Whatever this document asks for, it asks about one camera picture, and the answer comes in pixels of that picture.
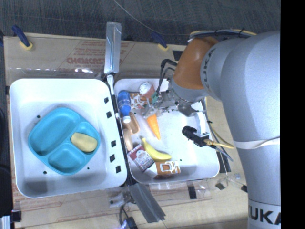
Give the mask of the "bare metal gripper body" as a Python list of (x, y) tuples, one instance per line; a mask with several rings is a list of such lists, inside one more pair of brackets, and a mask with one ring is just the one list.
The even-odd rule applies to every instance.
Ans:
[(173, 91), (160, 92), (158, 97), (158, 109), (178, 111), (187, 117), (199, 112), (192, 107), (192, 104), (178, 97)]

